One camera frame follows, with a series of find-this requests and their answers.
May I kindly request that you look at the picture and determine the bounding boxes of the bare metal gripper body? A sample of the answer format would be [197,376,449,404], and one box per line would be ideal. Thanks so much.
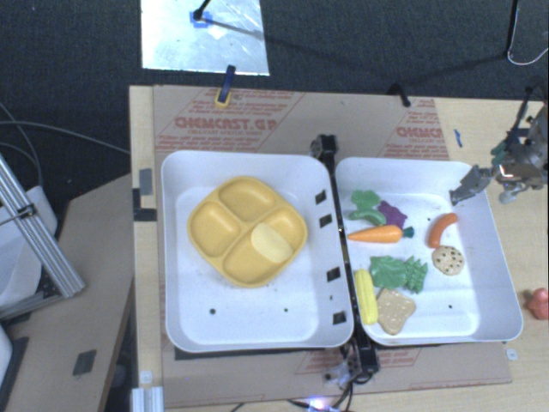
[492,137,549,191]

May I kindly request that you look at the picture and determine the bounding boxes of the orange sausage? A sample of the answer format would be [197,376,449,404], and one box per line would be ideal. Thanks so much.
[426,212,459,250]

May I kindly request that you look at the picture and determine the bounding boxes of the tan biscuit with dark chips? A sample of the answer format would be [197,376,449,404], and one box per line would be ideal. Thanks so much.
[431,245,466,277]

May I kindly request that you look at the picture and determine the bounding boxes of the purple grapes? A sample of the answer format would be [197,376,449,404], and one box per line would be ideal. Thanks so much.
[377,200,408,231]

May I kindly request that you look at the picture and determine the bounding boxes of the green spiky leaf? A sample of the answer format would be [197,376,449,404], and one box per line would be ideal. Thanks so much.
[401,256,429,295]

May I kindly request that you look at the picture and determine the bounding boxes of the orange carrot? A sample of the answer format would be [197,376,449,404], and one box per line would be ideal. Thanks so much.
[346,224,416,245]

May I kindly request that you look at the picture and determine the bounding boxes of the green broccoli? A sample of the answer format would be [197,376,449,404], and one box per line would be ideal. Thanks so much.
[347,190,388,227]

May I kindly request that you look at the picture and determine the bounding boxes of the green lettuce leaf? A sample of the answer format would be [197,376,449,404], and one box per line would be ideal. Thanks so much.
[369,255,408,292]

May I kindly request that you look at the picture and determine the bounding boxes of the white plastic tray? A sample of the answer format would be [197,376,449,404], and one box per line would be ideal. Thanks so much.
[160,149,356,354]
[334,156,525,347]

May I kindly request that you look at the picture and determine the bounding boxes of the red toy food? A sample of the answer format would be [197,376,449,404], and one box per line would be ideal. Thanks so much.
[527,287,549,321]

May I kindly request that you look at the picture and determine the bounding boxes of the thin black rod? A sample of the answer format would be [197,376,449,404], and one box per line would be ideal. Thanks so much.
[324,152,371,360]

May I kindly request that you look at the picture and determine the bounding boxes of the tan bread slice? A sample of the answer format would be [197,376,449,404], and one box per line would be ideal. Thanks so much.
[376,288,418,336]

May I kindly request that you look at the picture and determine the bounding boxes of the yellow corn cob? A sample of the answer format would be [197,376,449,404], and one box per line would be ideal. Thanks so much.
[353,268,380,326]

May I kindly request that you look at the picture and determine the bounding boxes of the pale yellow oval slice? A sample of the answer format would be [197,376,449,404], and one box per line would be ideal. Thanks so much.
[250,222,294,264]

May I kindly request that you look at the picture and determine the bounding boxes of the brown cardboard board red print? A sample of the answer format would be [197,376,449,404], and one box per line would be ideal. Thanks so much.
[151,84,514,398]

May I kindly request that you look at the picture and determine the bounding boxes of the yellow divided plate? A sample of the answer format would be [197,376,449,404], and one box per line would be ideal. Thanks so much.
[186,175,310,289]

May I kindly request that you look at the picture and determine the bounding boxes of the black block with thin wires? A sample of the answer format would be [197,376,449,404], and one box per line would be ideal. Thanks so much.
[341,340,382,382]
[310,134,339,159]

